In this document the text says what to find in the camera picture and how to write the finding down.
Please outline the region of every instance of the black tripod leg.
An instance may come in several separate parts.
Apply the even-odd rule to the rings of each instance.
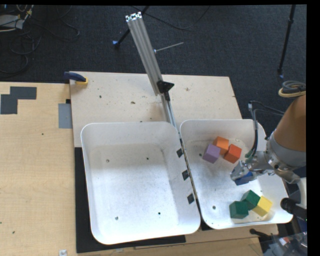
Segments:
[[[285,40],[284,40],[284,46],[283,46],[283,50],[282,50],[282,56],[281,56],[281,60],[280,60],[280,65],[279,65],[279,68],[277,70],[281,78],[283,78],[282,66],[283,66],[284,60],[285,60],[285,55],[286,55],[286,50],[287,50],[287,45],[288,45],[291,25],[292,25],[292,23],[294,23],[295,9],[296,9],[296,4],[292,4],[291,5],[290,16],[289,16],[289,20],[288,20],[288,27],[286,29],[286,35],[285,35]]]
[[[146,7],[144,7],[144,9],[141,11],[141,14],[143,15],[147,9],[149,8],[149,5],[147,5]],[[121,42],[126,38],[126,36],[130,33],[130,29],[128,29],[123,36],[120,38],[119,41],[112,41],[114,47],[117,49],[120,47]]]

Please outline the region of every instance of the white tray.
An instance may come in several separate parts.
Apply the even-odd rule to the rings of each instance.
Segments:
[[[91,123],[82,129],[81,143],[97,241],[112,245],[198,230],[199,210],[190,200],[194,192],[171,124]]]
[[[186,157],[198,197],[201,216],[213,229],[227,229],[241,226],[279,224],[289,222],[293,215],[281,208],[281,200],[287,198],[284,183],[277,175],[259,176],[257,180],[237,186],[230,178],[230,172],[237,165],[218,158],[215,163],[202,159],[208,144],[217,136],[229,139],[230,144],[242,148],[241,160],[254,143],[254,126],[250,119],[233,120],[186,120],[180,126],[180,133],[186,151]],[[258,151],[266,149],[266,134],[261,125],[258,129]],[[254,211],[243,219],[230,218],[229,205],[239,201],[242,195],[252,190],[259,196],[272,201],[270,211],[260,217]]]

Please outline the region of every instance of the purple block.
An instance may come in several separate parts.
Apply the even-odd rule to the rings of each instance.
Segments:
[[[220,147],[209,144],[204,152],[202,159],[214,164],[220,156],[220,150]]]

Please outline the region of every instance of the yellow block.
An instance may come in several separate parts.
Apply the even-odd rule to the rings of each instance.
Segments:
[[[262,195],[257,206],[253,208],[252,211],[263,217],[270,211],[271,206],[272,202]]]

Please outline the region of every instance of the tray containing blocks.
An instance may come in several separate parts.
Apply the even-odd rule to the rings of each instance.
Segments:
[[[186,120],[180,134],[201,218],[209,227],[228,229],[292,219],[281,208],[281,200],[288,194],[279,176],[265,174],[242,185],[230,178],[254,143],[251,119]],[[266,149],[265,137],[259,124],[258,151]]]

